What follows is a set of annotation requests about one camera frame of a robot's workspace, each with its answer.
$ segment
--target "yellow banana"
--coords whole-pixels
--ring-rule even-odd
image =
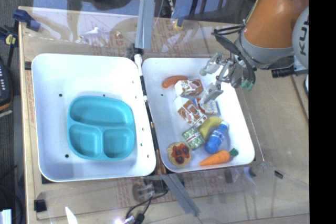
[[[208,117],[205,122],[200,127],[198,127],[198,132],[201,134],[203,139],[206,139],[210,128],[219,125],[222,121],[223,120],[217,116]]]

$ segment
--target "blue clamp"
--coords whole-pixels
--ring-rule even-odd
[[[38,31],[41,24],[35,21],[25,10],[17,8],[14,11],[13,18],[19,22],[27,23],[27,28],[33,31]]]
[[[6,28],[0,27],[0,39],[2,39],[7,45],[11,47],[18,47],[18,36],[17,32],[13,30],[12,27],[5,26]]]
[[[8,27],[5,25],[5,28],[0,27],[0,39],[2,39],[7,45],[11,47],[18,47],[18,22],[27,23],[27,28],[33,31],[38,31],[41,24],[35,21],[25,10],[16,9],[13,14],[15,19],[14,27]]]

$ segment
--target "metal bracket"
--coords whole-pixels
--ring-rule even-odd
[[[195,216],[200,214],[201,211],[189,196],[176,174],[162,175],[161,178],[165,181],[186,214],[193,213]]]
[[[151,48],[154,9],[154,0],[140,0],[138,27],[135,38],[136,48]]]

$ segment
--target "white tray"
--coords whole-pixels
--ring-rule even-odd
[[[211,168],[232,167],[247,165],[255,157],[255,150],[241,110],[236,91],[230,84],[222,83],[224,93],[217,99],[219,114],[222,119],[229,123],[229,139],[219,149],[231,150],[233,147],[239,151],[238,156],[230,162],[199,166],[198,163],[209,154],[204,147],[191,151],[191,161],[184,167],[173,165],[167,156],[167,147],[174,142],[184,142],[182,133],[191,126],[188,125],[177,113],[174,100],[175,89],[170,86],[164,89],[162,82],[175,75],[185,75],[190,79],[201,79],[206,88],[210,83],[216,81],[215,74],[201,76],[199,71],[209,59],[193,58],[150,58],[144,61],[142,71],[147,91],[148,102],[155,125],[156,136],[164,165],[176,173],[205,170]]]
[[[39,168],[48,180],[146,176],[154,171],[153,140],[134,62],[121,57],[41,54],[33,60],[31,70]],[[71,151],[67,112],[71,101],[82,95],[105,95],[131,107],[136,142],[130,156],[120,161],[95,161]]]

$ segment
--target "food box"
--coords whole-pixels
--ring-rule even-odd
[[[218,108],[216,104],[216,100],[209,100],[206,104],[201,102],[201,98],[196,98],[193,100],[198,108],[205,114],[205,115],[217,115]]]
[[[185,131],[182,136],[192,151],[204,145],[205,143],[202,135],[195,126],[192,126],[189,130]]]
[[[199,127],[207,119],[206,115],[188,98],[178,96],[174,103],[178,114],[191,126]]]
[[[180,80],[175,85],[175,91],[181,97],[196,97],[204,91],[200,79]]]

